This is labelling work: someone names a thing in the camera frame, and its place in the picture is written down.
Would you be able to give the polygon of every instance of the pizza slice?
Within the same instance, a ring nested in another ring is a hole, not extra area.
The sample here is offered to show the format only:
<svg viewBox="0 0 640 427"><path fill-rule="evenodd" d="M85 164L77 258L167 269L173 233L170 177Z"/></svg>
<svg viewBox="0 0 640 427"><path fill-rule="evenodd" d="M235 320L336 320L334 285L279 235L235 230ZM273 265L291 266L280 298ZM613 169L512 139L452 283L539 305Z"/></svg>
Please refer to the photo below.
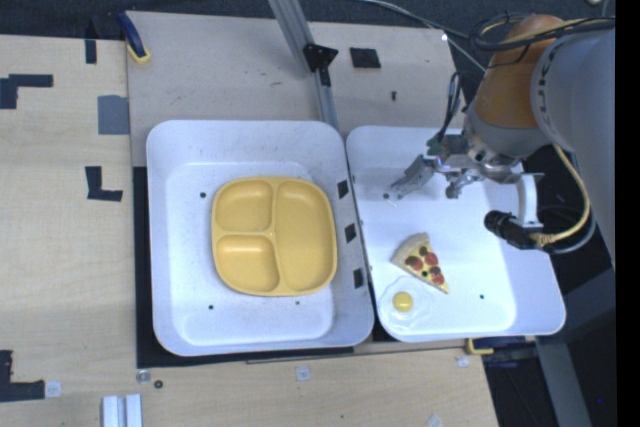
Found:
<svg viewBox="0 0 640 427"><path fill-rule="evenodd" d="M449 293L449 285L426 233L417 233L404 241L396 249L391 262L445 294Z"/></svg>

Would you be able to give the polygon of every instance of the yellow cable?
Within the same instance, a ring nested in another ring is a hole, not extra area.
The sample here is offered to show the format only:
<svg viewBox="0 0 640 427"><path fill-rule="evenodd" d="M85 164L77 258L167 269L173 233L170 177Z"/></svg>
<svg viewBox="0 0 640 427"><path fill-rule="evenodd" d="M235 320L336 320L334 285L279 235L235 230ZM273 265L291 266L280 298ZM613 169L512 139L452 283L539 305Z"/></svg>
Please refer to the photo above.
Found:
<svg viewBox="0 0 640 427"><path fill-rule="evenodd" d="M580 217L580 220L572 228L569 228L566 231L563 231L560 233L549 233L549 234L532 233L530 237L536 241L536 244L539 247L545 246L546 244L552 244L562 239L566 239L567 237L570 237L571 235L576 233L578 230L580 230L580 228L582 228L585 225L585 223L587 222L587 219L589 219L589 211L591 209L589 196L587 195L587 190L585 189L584 183L582 182L582 178L580 178L580 175L578 174L578 172L571 165L571 162L569 162L569 159L562 151L562 148L560 148L560 146L556 144L553 145L553 148L554 150L556 150L558 157L560 157L560 160L562 161L562 163L565 165L569 173L571 173L571 176L573 177L573 179L578 184L578 188L580 189L580 193L582 194L582 199L584 201L584 208L583 208L582 216Z"/></svg>

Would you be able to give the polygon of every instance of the black clamp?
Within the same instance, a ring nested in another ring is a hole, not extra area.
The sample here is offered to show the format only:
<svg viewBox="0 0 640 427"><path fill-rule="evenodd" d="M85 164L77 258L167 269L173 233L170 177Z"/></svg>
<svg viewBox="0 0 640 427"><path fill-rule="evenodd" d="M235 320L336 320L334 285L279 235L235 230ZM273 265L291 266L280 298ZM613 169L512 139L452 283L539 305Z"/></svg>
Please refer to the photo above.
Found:
<svg viewBox="0 0 640 427"><path fill-rule="evenodd" d="M302 52L307 60L309 69L314 72L320 72L320 83L323 86L331 87L329 65L338 55L338 51L334 48L309 43L302 49Z"/></svg>

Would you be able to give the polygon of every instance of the blue and yellow clamp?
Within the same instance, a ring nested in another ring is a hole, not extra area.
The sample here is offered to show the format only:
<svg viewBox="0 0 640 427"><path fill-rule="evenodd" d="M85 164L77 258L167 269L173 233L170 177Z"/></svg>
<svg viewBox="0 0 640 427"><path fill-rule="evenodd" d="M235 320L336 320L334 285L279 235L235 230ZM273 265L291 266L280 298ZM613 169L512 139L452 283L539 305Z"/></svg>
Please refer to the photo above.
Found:
<svg viewBox="0 0 640 427"><path fill-rule="evenodd" d="M118 13L118 24L124 32L124 37L127 40L127 52L131 58L138 64L148 62L151 59L151 52L142 43L142 38L140 38L131 18L126 13Z"/></svg>

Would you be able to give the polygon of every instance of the light wood surface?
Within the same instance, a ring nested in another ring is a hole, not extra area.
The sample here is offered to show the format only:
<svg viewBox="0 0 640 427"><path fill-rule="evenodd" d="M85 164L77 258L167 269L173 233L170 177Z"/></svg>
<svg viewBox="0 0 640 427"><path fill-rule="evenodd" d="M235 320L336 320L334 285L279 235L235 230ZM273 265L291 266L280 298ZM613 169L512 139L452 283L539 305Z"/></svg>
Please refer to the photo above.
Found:
<svg viewBox="0 0 640 427"><path fill-rule="evenodd" d="M0 403L0 426L97 426L101 397L130 393L146 427L497 426L482 361L459 348L153 368L138 383L130 143L99 135L97 114L98 96L127 96L124 45L98 41L89 65L81 40L2 36L0 77L17 73L54 87L0 110L0 349L14 382L59 381L62 395ZM122 201L88 200L85 166Z"/></svg>

